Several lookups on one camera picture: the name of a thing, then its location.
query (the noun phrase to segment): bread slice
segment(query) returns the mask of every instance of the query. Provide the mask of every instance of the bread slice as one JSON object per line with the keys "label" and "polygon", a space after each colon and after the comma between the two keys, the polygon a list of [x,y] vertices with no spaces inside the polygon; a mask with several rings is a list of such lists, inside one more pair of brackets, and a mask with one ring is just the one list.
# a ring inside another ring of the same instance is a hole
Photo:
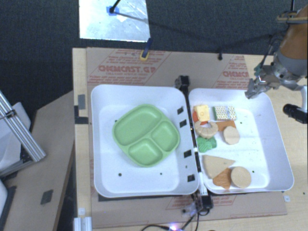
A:
{"label": "bread slice", "polygon": [[211,179],[215,178],[226,168],[230,167],[233,163],[235,163],[234,160],[229,160],[222,157],[209,155],[203,156],[203,167]]}

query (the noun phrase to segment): round cookie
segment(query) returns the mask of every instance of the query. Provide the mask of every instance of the round cookie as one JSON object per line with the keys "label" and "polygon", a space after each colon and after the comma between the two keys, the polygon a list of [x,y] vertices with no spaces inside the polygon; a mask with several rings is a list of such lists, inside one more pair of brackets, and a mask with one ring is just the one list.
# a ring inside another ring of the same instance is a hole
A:
{"label": "round cookie", "polygon": [[236,144],[240,140],[239,131],[232,126],[228,126],[224,129],[223,137],[227,144]]}
{"label": "round cookie", "polygon": [[239,188],[246,188],[251,183],[251,175],[244,167],[235,167],[231,172],[233,184]]}

